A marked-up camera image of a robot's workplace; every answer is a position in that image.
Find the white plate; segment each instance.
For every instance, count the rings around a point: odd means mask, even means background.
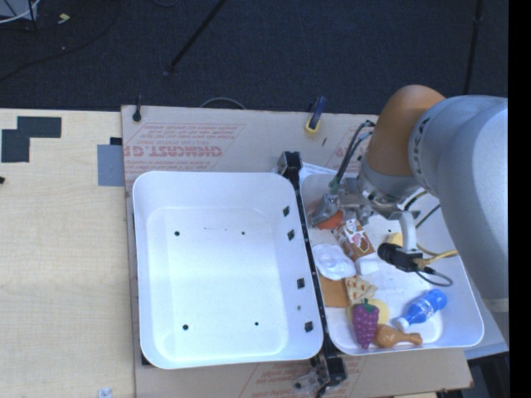
[[[301,360],[319,352],[323,330],[287,179],[146,172],[134,183],[133,203],[140,344],[152,364]]]
[[[303,181],[301,195],[306,215],[314,212],[323,193],[328,191],[328,184],[332,178],[333,175],[329,174],[314,174]],[[427,196],[419,199],[420,206],[418,208],[413,207],[412,209],[422,209],[422,205],[424,205],[426,210],[421,213],[420,217],[422,217],[437,203],[437,199]],[[401,232],[398,221],[387,221],[378,215],[371,216],[369,223],[363,229],[375,250],[388,235]],[[320,243],[337,245],[331,231],[309,229],[309,238],[312,245]],[[418,229],[417,239],[424,247],[436,252],[454,248],[439,211],[435,212],[429,222],[424,223]],[[364,258],[371,259],[378,264],[378,270],[362,277],[378,287],[374,298],[381,299],[389,307],[390,314],[387,324],[393,326],[392,320],[400,317],[415,297],[424,294],[429,289],[437,287],[442,290],[446,294],[447,304],[425,323],[413,324],[407,330],[407,332],[419,332],[423,339],[422,345],[400,342],[392,348],[380,348],[371,344],[368,349],[363,349],[356,342],[347,309],[326,307],[325,313],[330,338],[340,351],[350,355],[376,354],[430,348],[472,347],[481,341],[484,334],[483,319],[459,255],[435,261],[430,265],[433,269],[453,280],[453,285],[450,287],[434,286],[415,273],[406,273],[396,269],[393,265],[379,258],[376,252],[364,256]],[[426,277],[440,283],[446,282],[438,277]]]

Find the yellow and blue tool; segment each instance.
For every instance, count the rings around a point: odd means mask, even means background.
[[[315,98],[314,103],[310,105],[308,112],[312,112],[312,115],[308,117],[308,121],[306,121],[306,125],[304,126],[307,133],[313,134],[319,130],[321,114],[323,113],[326,101],[326,97],[320,96]]]

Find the purple grapes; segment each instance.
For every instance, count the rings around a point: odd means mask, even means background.
[[[352,309],[352,325],[356,333],[356,340],[363,349],[367,349],[376,334],[380,309],[368,303],[356,303]]]

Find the toy water bottle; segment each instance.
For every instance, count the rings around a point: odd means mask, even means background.
[[[446,295],[439,289],[432,289],[415,298],[404,315],[395,320],[398,330],[405,332],[412,324],[424,323],[446,306]]]

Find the white cable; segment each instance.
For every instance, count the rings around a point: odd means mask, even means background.
[[[41,0],[36,0],[33,4],[32,4],[32,10],[37,6],[37,4],[39,4],[41,2]],[[12,22],[12,21],[16,21],[17,19],[20,19],[21,17],[25,17],[28,13],[30,12],[30,9],[27,9],[24,13],[19,13],[18,15],[16,15],[15,17],[10,17],[8,19],[3,19],[0,21],[0,23],[8,23],[8,22]]]

